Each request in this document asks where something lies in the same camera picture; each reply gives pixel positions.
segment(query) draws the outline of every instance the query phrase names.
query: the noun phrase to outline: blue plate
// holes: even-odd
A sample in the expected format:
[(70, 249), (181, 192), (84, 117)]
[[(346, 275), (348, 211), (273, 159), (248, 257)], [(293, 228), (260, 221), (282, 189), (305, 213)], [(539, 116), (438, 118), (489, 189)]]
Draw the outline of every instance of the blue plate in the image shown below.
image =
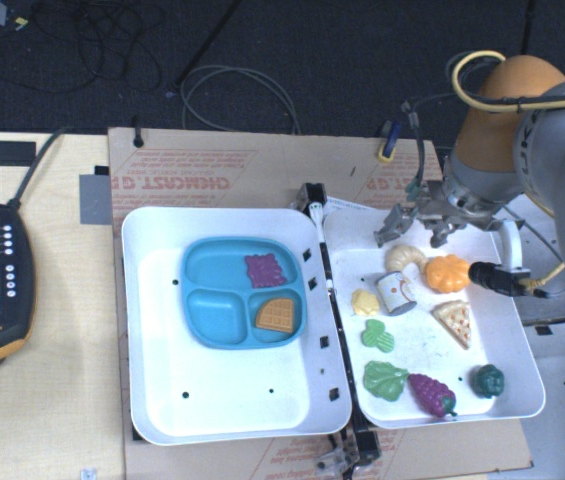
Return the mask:
[[(182, 259), (181, 289), (186, 322), (210, 347), (277, 347), (304, 330), (302, 272), (291, 251), (274, 240), (214, 237), (194, 242)], [(293, 303), (291, 332), (255, 325), (261, 307), (277, 298)]]

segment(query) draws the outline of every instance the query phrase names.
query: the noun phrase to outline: orange toy pumpkin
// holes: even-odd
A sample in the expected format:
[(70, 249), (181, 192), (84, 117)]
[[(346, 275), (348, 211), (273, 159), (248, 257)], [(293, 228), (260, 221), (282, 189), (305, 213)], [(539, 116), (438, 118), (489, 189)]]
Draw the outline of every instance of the orange toy pumpkin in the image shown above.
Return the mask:
[(436, 256), (426, 265), (426, 280), (431, 288), (442, 293), (459, 292), (471, 282), (469, 266), (455, 254)]

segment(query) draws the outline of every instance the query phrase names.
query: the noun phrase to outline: white tray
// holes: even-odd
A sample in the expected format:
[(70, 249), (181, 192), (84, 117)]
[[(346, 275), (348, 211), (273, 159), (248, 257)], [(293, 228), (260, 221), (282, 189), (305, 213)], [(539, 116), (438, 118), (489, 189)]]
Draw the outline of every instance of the white tray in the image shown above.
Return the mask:
[[(173, 281), (181, 279), (189, 245), (217, 236), (275, 240), (294, 254), (307, 302), (297, 339), (248, 350), (212, 348), (196, 339), (185, 321), (181, 285)], [(347, 424), (351, 396), (317, 234), (306, 215), (144, 207), (126, 217), (122, 244), (131, 416), (142, 437), (177, 445), (329, 434)]]
[[(461, 292), (441, 294), (428, 287), (415, 264), (403, 272), (411, 280), (417, 306), (399, 316), (389, 316), (382, 307), (378, 315), (355, 314), (351, 295), (362, 288), (379, 293), (375, 281), (386, 275), (384, 260), (397, 245), (412, 245), (427, 257), (455, 254), (469, 263), (499, 263), (492, 235), (473, 227), (457, 231), (438, 249), (430, 246), (431, 231), (415, 222), (406, 234), (378, 248), (373, 231), (379, 230), (387, 211), (342, 209), (325, 219), (333, 283), (353, 367), (360, 409), (379, 427), (402, 428), (430, 424), (499, 418), (522, 418), (538, 414), (544, 407), (544, 386), (529, 348), (513, 299), (471, 284)], [(432, 316), (431, 310), (446, 301), (461, 299), (471, 307), (472, 346), (465, 350)], [(366, 347), (361, 340), (367, 318), (384, 322), (395, 339), (389, 353)], [(408, 384), (398, 400), (375, 397), (363, 385), (369, 361), (386, 361), (410, 373), (426, 374), (449, 386), (457, 403), (453, 417), (429, 416), (418, 407)], [(502, 395), (482, 398), (470, 387), (470, 372), (492, 363), (505, 375)]]

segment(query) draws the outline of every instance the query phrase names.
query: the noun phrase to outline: black floor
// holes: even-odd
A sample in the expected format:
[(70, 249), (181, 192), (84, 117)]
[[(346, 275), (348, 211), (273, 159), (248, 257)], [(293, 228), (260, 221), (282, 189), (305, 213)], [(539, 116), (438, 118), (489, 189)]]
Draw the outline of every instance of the black floor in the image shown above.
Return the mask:
[[(565, 74), (565, 0), (2, 3), (0, 131), (105, 133), (137, 122), (367, 137), (390, 119), (412, 137), (401, 104), (449, 92), (456, 54), (528, 53)], [(193, 67), (202, 69), (183, 90), (200, 119), (183, 121), (177, 82)], [(421, 134), (440, 156), (466, 110), (457, 98), (421, 107)]]

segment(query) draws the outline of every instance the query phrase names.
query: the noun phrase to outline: dark green toy pepper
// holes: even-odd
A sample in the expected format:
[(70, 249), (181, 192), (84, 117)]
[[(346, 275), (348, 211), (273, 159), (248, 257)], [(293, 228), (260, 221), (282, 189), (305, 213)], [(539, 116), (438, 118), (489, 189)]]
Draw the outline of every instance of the dark green toy pepper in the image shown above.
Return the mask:
[(504, 374), (494, 365), (487, 364), (473, 373), (471, 387), (485, 398), (500, 396), (504, 391)]

